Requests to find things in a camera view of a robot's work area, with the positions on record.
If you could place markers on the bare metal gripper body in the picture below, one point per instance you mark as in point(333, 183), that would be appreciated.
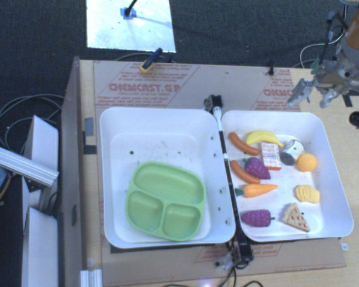
point(339, 75)

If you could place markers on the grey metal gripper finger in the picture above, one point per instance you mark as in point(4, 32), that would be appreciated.
point(299, 91)
point(328, 98)

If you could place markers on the small silver can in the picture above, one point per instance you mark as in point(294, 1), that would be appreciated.
point(293, 149)

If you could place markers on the yellow banana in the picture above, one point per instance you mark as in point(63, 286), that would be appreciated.
point(261, 137)

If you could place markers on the white plastic tray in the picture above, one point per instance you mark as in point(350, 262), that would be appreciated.
point(164, 142)
point(326, 160)

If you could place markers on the orange ball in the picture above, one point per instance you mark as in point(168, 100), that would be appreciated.
point(307, 162)

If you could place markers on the orange and white carton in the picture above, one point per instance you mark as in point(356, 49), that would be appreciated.
point(270, 157)

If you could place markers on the orange toy sausage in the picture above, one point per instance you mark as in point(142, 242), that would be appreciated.
point(242, 143)
point(242, 173)

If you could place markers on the purple grapes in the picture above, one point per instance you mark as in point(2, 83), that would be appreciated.
point(255, 218)
point(257, 169)

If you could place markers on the yellow toy corn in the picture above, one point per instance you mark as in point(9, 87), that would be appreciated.
point(307, 194)

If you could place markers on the thin black and white rod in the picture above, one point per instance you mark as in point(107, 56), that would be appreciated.
point(225, 157)

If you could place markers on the orange carrot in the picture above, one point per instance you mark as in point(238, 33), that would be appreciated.
point(258, 190)

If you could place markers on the toy pizza slice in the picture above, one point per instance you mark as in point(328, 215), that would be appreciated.
point(296, 218)

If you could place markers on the brown cardboard board red print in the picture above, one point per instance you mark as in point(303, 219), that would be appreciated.
point(173, 85)

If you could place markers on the green divided plate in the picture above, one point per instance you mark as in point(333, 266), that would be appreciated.
point(164, 199)

